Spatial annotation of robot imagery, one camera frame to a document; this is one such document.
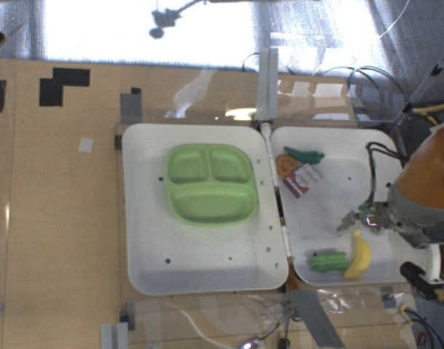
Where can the dark green toy pepper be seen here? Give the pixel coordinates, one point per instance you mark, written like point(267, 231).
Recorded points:
point(303, 155)

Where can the black cylinder on white bracket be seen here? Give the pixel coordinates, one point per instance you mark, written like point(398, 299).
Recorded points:
point(419, 275)

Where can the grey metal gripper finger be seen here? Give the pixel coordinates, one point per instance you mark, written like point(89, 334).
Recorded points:
point(347, 222)
point(368, 221)

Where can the green toy vegetable bundle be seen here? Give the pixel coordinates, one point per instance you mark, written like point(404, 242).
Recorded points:
point(327, 261)

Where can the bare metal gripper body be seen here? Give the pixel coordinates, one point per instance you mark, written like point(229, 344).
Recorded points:
point(386, 214)

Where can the green divided plate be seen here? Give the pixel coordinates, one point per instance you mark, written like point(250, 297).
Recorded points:
point(210, 195)

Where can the yellow banana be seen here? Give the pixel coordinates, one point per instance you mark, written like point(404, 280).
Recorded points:
point(360, 258)

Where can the white plastic tray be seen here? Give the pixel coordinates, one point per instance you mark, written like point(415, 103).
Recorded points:
point(192, 253)
point(334, 209)

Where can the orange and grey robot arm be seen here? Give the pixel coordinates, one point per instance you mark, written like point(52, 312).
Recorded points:
point(427, 180)

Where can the pale wood board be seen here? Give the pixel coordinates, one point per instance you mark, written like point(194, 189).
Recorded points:
point(58, 202)

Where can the purple and white carton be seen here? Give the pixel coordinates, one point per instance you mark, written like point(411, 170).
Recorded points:
point(302, 180)

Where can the thin black and white rod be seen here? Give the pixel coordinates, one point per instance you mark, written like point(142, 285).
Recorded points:
point(273, 173)

